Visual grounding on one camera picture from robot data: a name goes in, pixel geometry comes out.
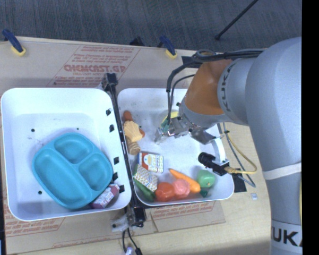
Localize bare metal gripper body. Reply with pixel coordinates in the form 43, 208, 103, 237
165, 115, 203, 139

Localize yellow round fruit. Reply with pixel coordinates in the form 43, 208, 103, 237
161, 110, 180, 128

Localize white carton with orange print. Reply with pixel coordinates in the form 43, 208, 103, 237
136, 151, 165, 174

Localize pale yellow ridged bread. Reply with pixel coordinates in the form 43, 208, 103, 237
123, 120, 143, 143

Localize tan round biscuit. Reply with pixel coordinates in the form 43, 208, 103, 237
125, 138, 142, 156

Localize white plastic tray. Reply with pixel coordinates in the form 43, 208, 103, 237
0, 87, 133, 222
117, 88, 235, 207

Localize orange sausage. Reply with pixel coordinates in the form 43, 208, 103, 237
122, 110, 146, 139

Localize thin black and white rod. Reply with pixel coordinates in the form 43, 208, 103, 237
109, 85, 139, 213

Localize yellow and orange patterned packet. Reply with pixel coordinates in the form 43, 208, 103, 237
132, 164, 159, 193

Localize orange carrot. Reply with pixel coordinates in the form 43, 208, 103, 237
168, 168, 209, 198

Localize pink doughnut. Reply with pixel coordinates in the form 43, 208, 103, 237
172, 178, 191, 200

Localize green pepper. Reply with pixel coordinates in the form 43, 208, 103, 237
196, 169, 217, 189

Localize red orange tomato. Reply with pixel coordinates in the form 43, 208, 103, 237
154, 182, 176, 202

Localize green cucumber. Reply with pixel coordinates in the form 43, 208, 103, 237
133, 178, 156, 203

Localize purple and white carton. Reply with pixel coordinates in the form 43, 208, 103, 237
90, 183, 121, 210

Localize blue divided plate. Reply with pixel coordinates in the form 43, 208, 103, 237
31, 132, 114, 210

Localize black stand leg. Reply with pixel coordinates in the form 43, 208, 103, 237
214, 0, 277, 41

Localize brown cardboard board red print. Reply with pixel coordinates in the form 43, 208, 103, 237
0, 36, 272, 255

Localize black cylinder on white bracket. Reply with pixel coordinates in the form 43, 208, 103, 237
197, 135, 230, 177

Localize black block with thin wires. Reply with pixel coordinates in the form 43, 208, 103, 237
101, 72, 119, 92
125, 205, 148, 227

